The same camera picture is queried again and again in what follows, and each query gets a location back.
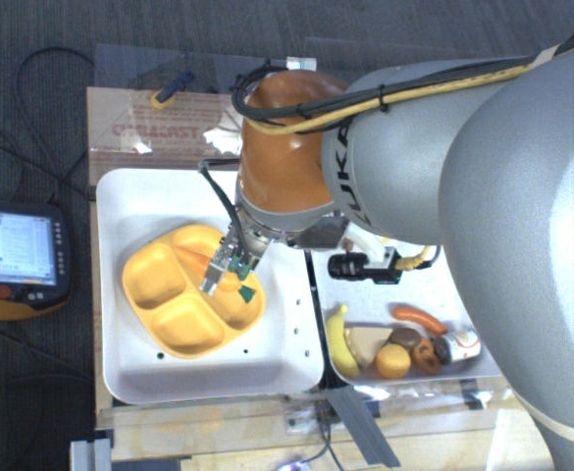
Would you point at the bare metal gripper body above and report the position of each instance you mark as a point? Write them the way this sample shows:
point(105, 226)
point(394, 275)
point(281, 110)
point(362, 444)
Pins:
point(253, 242)

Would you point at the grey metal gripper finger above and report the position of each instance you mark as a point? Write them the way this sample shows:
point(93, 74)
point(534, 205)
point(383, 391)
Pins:
point(214, 278)

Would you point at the orange carrot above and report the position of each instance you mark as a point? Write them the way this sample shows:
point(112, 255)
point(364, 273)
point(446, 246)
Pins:
point(194, 261)

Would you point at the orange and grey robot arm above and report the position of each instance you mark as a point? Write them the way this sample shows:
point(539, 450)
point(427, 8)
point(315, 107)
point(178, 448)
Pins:
point(399, 155)

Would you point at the yellow divided plate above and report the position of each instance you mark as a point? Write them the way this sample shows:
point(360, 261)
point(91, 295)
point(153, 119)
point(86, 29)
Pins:
point(156, 275)

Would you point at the white plastic tray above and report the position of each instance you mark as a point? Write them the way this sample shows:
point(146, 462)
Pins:
point(429, 295)
point(286, 341)

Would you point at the yellow banana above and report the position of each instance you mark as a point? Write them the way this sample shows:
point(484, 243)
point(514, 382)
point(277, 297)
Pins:
point(339, 341)

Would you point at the beige bread slice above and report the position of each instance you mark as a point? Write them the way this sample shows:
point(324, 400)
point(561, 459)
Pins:
point(365, 344)

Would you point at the brown cardboard board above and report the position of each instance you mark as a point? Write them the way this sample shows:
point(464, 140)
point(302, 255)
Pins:
point(120, 155)

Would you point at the dark brown round biscuit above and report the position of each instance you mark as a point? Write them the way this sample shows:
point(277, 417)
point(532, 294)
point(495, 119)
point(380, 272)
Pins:
point(405, 337)

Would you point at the orange sausage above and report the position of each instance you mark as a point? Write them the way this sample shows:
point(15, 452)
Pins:
point(419, 318)

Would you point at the orange round bun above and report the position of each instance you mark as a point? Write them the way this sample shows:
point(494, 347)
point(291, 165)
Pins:
point(393, 361)

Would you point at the brown doughnut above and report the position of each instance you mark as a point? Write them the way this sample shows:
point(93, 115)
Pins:
point(425, 358)

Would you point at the small white can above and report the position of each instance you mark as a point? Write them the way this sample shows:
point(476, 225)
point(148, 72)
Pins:
point(460, 345)

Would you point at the black cylinder on white bracket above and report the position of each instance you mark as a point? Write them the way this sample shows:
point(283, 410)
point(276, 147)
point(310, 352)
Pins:
point(348, 266)

